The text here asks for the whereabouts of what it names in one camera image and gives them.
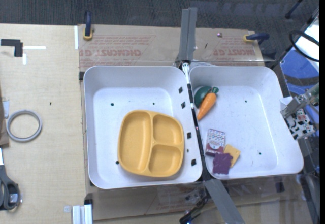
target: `scissor handle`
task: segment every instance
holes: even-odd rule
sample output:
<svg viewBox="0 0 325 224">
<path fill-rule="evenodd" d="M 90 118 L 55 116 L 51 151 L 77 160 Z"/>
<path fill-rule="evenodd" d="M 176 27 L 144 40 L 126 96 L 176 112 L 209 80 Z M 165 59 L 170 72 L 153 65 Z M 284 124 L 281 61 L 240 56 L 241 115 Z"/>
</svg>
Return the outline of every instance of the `scissor handle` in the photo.
<svg viewBox="0 0 325 224">
<path fill-rule="evenodd" d="M 10 194 L 17 194 L 17 202 L 10 202 Z M 0 206 L 3 204 L 6 210 L 14 209 L 20 201 L 20 191 L 18 185 L 13 182 L 6 174 L 4 165 L 0 165 Z"/>
</svg>

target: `roll of tape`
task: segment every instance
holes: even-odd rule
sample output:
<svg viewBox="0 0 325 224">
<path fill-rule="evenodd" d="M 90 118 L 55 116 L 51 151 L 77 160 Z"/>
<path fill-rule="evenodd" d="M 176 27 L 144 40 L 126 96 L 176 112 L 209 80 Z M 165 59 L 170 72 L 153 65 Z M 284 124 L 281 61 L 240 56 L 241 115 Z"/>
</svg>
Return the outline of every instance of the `roll of tape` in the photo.
<svg viewBox="0 0 325 224">
<path fill-rule="evenodd" d="M 31 135 L 30 137 L 26 137 L 26 138 L 21 138 L 21 137 L 16 137 L 15 135 L 12 134 L 11 130 L 10 130 L 10 126 L 11 126 L 11 122 L 12 120 L 14 120 L 17 116 L 20 116 L 20 115 L 31 115 L 33 116 L 39 123 L 39 127 L 38 129 L 36 130 L 36 132 Z M 32 110 L 27 110 L 27 109 L 23 109 L 23 110 L 18 110 L 14 113 L 12 113 L 9 118 L 8 118 L 8 121 L 7 121 L 7 131 L 8 131 L 8 135 L 9 137 L 14 140 L 14 141 L 17 141 L 17 142 L 28 142 L 28 141 L 31 141 L 33 139 L 35 139 L 41 132 L 42 130 L 42 120 L 40 118 L 40 116 L 32 111 Z"/>
</svg>

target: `cable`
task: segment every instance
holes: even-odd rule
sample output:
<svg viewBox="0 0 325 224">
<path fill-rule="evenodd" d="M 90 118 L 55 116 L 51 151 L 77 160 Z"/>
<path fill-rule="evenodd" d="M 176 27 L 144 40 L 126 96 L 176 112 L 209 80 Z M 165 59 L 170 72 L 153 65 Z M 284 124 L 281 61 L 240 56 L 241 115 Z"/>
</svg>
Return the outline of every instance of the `cable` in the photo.
<svg viewBox="0 0 325 224">
<path fill-rule="evenodd" d="M 12 120 L 14 120 L 17 116 L 20 116 L 20 115 L 26 115 L 26 114 L 27 114 L 27 115 L 31 115 L 31 116 L 33 116 L 34 118 L 36 118 L 36 120 L 37 120 L 38 123 L 39 123 L 39 127 L 38 127 L 38 129 L 36 130 L 36 132 L 35 132 L 33 135 L 31 135 L 30 137 L 27 137 L 27 138 L 16 137 L 15 135 L 13 135 L 13 134 L 11 133 L 11 130 L 10 130 L 11 122 L 12 122 Z M 17 141 L 17 142 L 20 142 L 20 143 L 22 143 L 22 142 L 28 142 L 28 141 L 31 141 L 31 140 L 35 139 L 35 138 L 40 134 L 41 130 L 42 130 L 42 120 L 41 120 L 40 116 L 39 116 L 37 113 L 35 113 L 34 111 L 32 111 L 32 110 L 27 110 L 27 109 L 24 109 L 24 110 L 18 110 L 18 111 L 16 111 L 16 112 L 12 113 L 12 114 L 9 116 L 8 121 L 7 121 L 7 132 L 8 132 L 8 135 L 10 136 L 10 138 L 11 138 L 12 140 Z"/>
<path fill-rule="evenodd" d="M 315 61 L 315 62 L 319 62 L 319 59 L 315 59 L 315 58 L 312 58 L 312 57 L 310 57 L 309 55 L 307 55 L 307 54 L 305 54 L 304 52 L 302 52 L 302 50 L 300 50 L 297 46 L 296 46 L 296 44 L 295 44 L 295 42 L 294 42 L 294 40 L 293 40 L 293 35 L 299 35 L 299 36 L 301 36 L 301 37 L 304 37 L 305 39 L 307 39 L 307 40 L 309 40 L 309 41 L 311 41 L 312 43 L 314 43 L 314 44 L 316 44 L 316 45 L 318 45 L 319 46 L 319 42 L 317 41 L 317 40 L 315 40 L 315 38 L 313 38 L 313 37 L 311 37 L 311 36 L 309 36 L 309 35 L 307 35 L 306 33 L 303 33 L 302 31 L 299 31 L 299 30 L 293 30 L 293 31 L 291 31 L 290 33 L 289 33 L 289 40 L 290 40 L 290 42 L 291 42 L 291 44 L 294 46 L 294 48 L 302 55 L 302 56 L 304 56 L 305 58 L 307 58 L 307 59 L 309 59 L 309 60 L 312 60 L 312 61 Z"/>
</svg>

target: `clamp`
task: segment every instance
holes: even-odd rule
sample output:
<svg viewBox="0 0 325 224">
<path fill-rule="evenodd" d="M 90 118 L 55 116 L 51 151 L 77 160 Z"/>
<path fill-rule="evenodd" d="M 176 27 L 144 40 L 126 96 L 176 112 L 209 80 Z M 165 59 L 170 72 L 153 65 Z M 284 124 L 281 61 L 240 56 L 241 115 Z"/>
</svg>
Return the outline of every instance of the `clamp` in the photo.
<svg viewBox="0 0 325 224">
<path fill-rule="evenodd" d="M 294 97 L 293 100 L 281 110 L 283 118 L 288 118 L 296 113 L 299 109 L 306 107 L 309 104 L 317 106 L 319 103 L 319 83 L 307 90 L 304 94 Z"/>
<path fill-rule="evenodd" d="M 91 12 L 86 11 L 84 21 L 86 23 L 86 27 L 83 29 L 82 37 L 84 40 L 89 41 L 92 39 L 92 29 L 91 29 Z"/>
<path fill-rule="evenodd" d="M 267 33 L 256 33 L 253 35 L 244 35 L 243 40 L 245 43 L 253 43 L 255 40 L 258 40 L 258 44 L 261 45 L 261 43 L 269 37 L 270 35 Z"/>
</svg>

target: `toy carrot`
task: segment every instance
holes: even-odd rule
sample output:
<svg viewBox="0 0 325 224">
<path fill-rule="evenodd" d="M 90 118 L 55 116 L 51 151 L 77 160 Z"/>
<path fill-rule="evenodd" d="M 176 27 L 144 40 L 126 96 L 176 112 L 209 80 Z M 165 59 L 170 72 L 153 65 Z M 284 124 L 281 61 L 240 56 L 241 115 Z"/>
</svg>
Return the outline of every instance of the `toy carrot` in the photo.
<svg viewBox="0 0 325 224">
<path fill-rule="evenodd" d="M 208 94 L 206 94 L 206 96 L 204 97 L 204 99 L 202 100 L 202 103 L 200 105 L 200 110 L 198 112 L 198 120 L 200 120 L 202 117 L 204 117 L 208 111 L 212 108 L 213 104 L 216 102 L 217 100 L 217 92 L 219 91 L 219 89 L 217 87 L 213 87 L 212 91 Z"/>
</svg>

